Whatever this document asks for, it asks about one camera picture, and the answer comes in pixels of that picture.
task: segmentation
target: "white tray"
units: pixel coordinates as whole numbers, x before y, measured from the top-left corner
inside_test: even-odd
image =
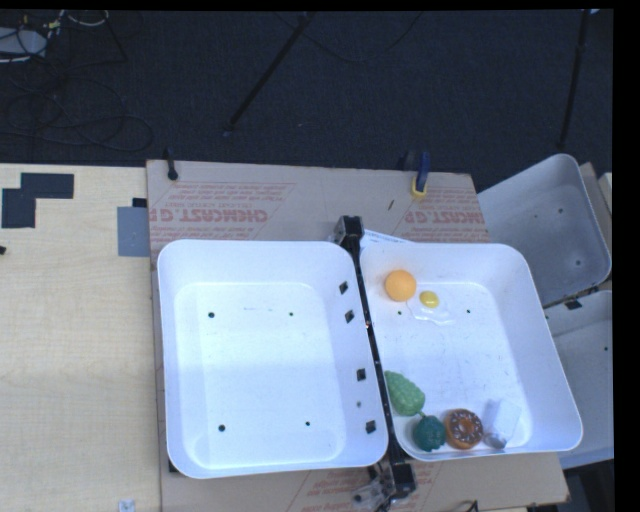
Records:
[[[353,262],[329,242],[158,257],[168,453],[192,478],[367,466],[388,432]]]
[[[425,460],[505,453],[564,451],[582,424],[524,257],[502,244],[380,243],[362,251],[361,265],[384,370],[402,373],[426,395],[423,412],[442,419],[466,408],[486,418],[507,400],[521,414],[503,450],[481,442],[471,450],[447,444],[419,449],[411,430],[419,416],[393,414],[402,448]],[[418,283],[414,298],[392,301],[389,272],[404,269]],[[420,308],[421,291],[440,298]]]
[[[611,271],[580,167],[553,155],[478,194],[491,241],[527,260],[543,306],[596,286]]]
[[[612,292],[601,290],[545,313],[584,425],[581,443],[558,454],[560,464],[567,469],[613,459]]]

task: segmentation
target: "orange ball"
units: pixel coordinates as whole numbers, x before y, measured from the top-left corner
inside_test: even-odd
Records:
[[[394,270],[384,281],[387,294],[397,302],[409,300],[416,293],[417,287],[415,278],[406,270]]]

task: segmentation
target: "black tape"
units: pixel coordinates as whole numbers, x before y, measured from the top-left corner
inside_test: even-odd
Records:
[[[118,256],[148,257],[148,210],[136,206],[118,207]]]
[[[22,173],[20,188],[2,190],[2,227],[35,228],[36,199],[73,199],[73,174]]]

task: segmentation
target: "dark green ball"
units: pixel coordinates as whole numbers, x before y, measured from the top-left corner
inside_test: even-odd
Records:
[[[413,440],[426,452],[440,448],[446,438],[444,424],[435,416],[423,416],[413,429]]]

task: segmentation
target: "wooden board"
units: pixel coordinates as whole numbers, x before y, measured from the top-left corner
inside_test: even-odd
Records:
[[[0,229],[3,510],[160,510],[149,258],[118,256],[117,208],[144,168],[1,165],[74,174],[36,227]]]

